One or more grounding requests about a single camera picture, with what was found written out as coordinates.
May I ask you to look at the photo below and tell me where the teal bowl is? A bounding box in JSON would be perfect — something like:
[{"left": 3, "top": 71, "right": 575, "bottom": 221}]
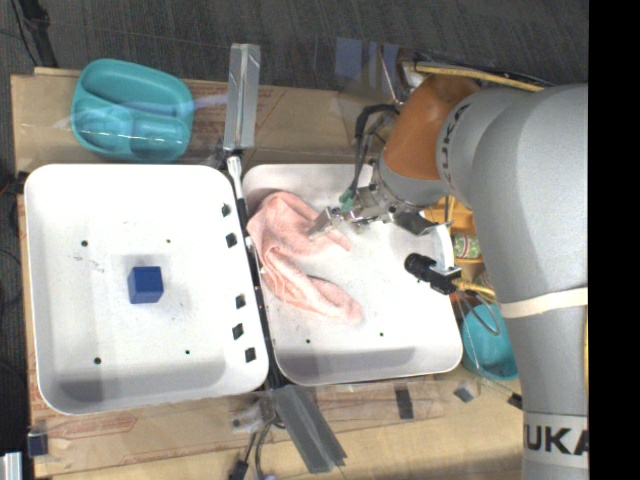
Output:
[{"left": 459, "top": 302, "right": 520, "bottom": 382}]

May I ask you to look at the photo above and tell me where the patterned paper cup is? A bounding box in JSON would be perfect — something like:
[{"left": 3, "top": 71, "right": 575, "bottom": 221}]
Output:
[{"left": 451, "top": 232, "right": 482, "bottom": 262}]

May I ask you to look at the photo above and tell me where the white plastic tray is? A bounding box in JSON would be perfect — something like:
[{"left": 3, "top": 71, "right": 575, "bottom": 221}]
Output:
[
  {"left": 241, "top": 162, "right": 465, "bottom": 388},
  {"left": 23, "top": 162, "right": 270, "bottom": 416}
]

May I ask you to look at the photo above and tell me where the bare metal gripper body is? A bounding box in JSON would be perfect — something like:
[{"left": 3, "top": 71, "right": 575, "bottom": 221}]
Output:
[{"left": 341, "top": 183, "right": 401, "bottom": 233}]

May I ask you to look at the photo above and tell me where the blue cube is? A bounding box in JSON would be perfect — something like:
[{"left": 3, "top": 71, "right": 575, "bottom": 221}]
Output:
[{"left": 126, "top": 265, "right": 165, "bottom": 305}]

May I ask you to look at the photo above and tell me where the brown cardboard board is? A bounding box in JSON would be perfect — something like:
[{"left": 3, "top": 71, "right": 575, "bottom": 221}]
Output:
[{"left": 9, "top": 66, "right": 526, "bottom": 479}]

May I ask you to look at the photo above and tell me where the teal divided plate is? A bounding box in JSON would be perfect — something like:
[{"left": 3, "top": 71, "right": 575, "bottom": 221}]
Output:
[{"left": 70, "top": 57, "right": 195, "bottom": 164}]

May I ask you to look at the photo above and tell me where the pink cloth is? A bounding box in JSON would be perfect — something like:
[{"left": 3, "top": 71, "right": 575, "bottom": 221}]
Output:
[{"left": 245, "top": 190, "right": 366, "bottom": 326}]

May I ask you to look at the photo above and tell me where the black cylinder on white bracket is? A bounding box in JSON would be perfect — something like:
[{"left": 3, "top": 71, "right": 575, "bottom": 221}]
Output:
[{"left": 403, "top": 221, "right": 464, "bottom": 297}]

